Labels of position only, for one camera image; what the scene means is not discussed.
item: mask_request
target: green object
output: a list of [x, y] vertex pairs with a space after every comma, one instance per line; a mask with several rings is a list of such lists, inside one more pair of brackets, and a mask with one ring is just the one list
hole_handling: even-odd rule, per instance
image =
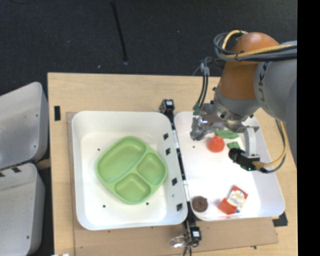
[[118, 140], [96, 162], [100, 181], [122, 201], [136, 205], [149, 198], [165, 181], [164, 160], [134, 136]]
[[240, 149], [240, 146], [236, 141], [228, 143], [227, 146], [229, 149]]
[[215, 130], [214, 134], [224, 139], [236, 139], [239, 135], [231, 130]]
[[200, 105], [200, 102], [199, 101], [197, 101], [196, 103], [195, 103], [195, 105], [193, 106], [193, 115], [194, 116], [198, 116], [199, 114], [200, 114], [200, 108], [199, 108], [199, 105]]

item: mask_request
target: brown cookie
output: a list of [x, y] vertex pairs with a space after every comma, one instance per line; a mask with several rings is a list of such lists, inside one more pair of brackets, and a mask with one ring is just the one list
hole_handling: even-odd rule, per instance
[[208, 200], [203, 196], [196, 196], [192, 199], [192, 207], [195, 211], [202, 213], [208, 208]]

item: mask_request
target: black cable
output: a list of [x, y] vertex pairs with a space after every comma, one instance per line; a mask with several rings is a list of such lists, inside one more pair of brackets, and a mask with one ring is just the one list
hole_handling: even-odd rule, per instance
[[193, 248], [198, 247], [198, 245], [199, 245], [199, 242], [198, 242], [198, 241], [193, 242], [193, 243], [191, 244], [191, 246], [192, 246]]
[[[277, 126], [277, 128], [278, 128], [278, 130], [279, 130], [279, 132], [280, 132], [283, 145], [285, 145], [285, 143], [286, 143], [285, 140], [286, 140], [286, 139], [285, 139], [284, 132], [283, 132], [283, 130], [281, 129], [280, 122], [279, 122], [278, 120], [275, 120], [275, 122], [276, 122], [276, 126]], [[283, 166], [283, 164], [284, 164], [284, 162], [285, 162], [285, 160], [286, 160], [286, 156], [287, 156], [287, 154], [284, 155], [284, 157], [282, 158], [280, 164], [279, 164], [276, 168], [274, 168], [274, 169], [272, 169], [272, 170], [267, 170], [267, 169], [265, 169], [265, 168], [262, 168], [260, 171], [262, 171], [262, 172], [265, 173], [265, 174], [270, 174], [270, 173], [276, 172], [277, 170], [279, 170], [279, 169]]]
[[[236, 55], [237, 54], [236, 52], [226, 50], [222, 47], [222, 44], [228, 34], [229, 34], [228, 32], [224, 32], [224, 33], [218, 34], [216, 37], [214, 37], [213, 44], [215, 47], [215, 53], [217, 55], [218, 54], [220, 54], [220, 55], [221, 54], [225, 54], [225, 55]], [[231, 36], [231, 38], [234, 36], [242, 36], [242, 35], [244, 35], [244, 33], [239, 32], [239, 33], [233, 34]], [[266, 62], [266, 61], [292, 60], [292, 59], [297, 58], [297, 53], [296, 52], [292, 53], [292, 51], [290, 52], [290, 50], [295, 50], [295, 49], [297, 49], [296, 44], [292, 45], [292, 46], [288, 46], [286, 48], [279, 48], [279, 49], [273, 49], [273, 50], [269, 50], [269, 51], [262, 52], [262, 53], [256, 53], [256, 54], [253, 54], [252, 57], [247, 57], [245, 59], [240, 58], [239, 61]]]
[[189, 256], [192, 256], [192, 249], [191, 249], [190, 245], [186, 245], [185, 246], [185, 249], [184, 249], [184, 252], [183, 252], [183, 256], [186, 256], [188, 248], [189, 248]]
[[199, 102], [199, 104], [200, 104], [201, 99], [202, 99], [202, 97], [203, 97], [203, 94], [204, 94], [204, 92], [205, 92], [205, 87], [206, 87], [206, 76], [203, 75], [203, 76], [202, 76], [202, 88], [201, 88], [201, 93], [200, 93], [199, 99], [198, 99], [198, 101], [197, 101], [197, 102]]
[[216, 64], [220, 69], [223, 70], [223, 69], [225, 68], [225, 65], [219, 64], [218, 61], [224, 61], [224, 63], [225, 63], [225, 60], [222, 60], [222, 59], [220, 59], [220, 58], [215, 58], [215, 59], [213, 59], [213, 61], [212, 61], [212, 62], [213, 62], [214, 64]]
[[113, 15], [114, 15], [115, 23], [116, 23], [116, 28], [118, 30], [118, 34], [120, 37], [120, 42], [121, 42], [122, 51], [123, 51], [123, 64], [128, 65], [128, 55], [127, 55], [125, 40], [124, 40], [124, 36], [122, 34], [120, 20], [119, 20], [117, 8], [116, 8], [116, 0], [109, 0], [109, 3], [111, 5], [112, 11], [113, 11]]
[[209, 76], [208, 75], [203, 75], [203, 78], [205, 78], [205, 86], [204, 86], [203, 97], [202, 97], [201, 103], [199, 105], [199, 108], [201, 108], [205, 102], [205, 98], [206, 98], [207, 90], [208, 90], [208, 83], [209, 83]]
[[200, 69], [201, 69], [201, 66], [198, 66], [196, 70], [192, 73], [192, 76], [194, 77]]

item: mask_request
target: wooden table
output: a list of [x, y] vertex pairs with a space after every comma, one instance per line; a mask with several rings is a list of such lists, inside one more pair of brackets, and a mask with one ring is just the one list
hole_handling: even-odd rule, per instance
[[[68, 150], [67, 113], [80, 111], [156, 111], [163, 99], [173, 99], [175, 112], [192, 111], [202, 78], [195, 76], [49, 73], [49, 132], [52, 178], [54, 253], [76, 256], [179, 255], [169, 239], [184, 230], [174, 226], [89, 231], [81, 227], [73, 211], [72, 176]], [[209, 88], [218, 77], [209, 78]], [[206, 101], [213, 99], [210, 90]], [[271, 159], [283, 149], [272, 117], [262, 109], [260, 122]], [[298, 255], [297, 168], [291, 152], [277, 172], [285, 199], [288, 226], [274, 228], [271, 218], [198, 221], [203, 239], [192, 251], [197, 256]]]

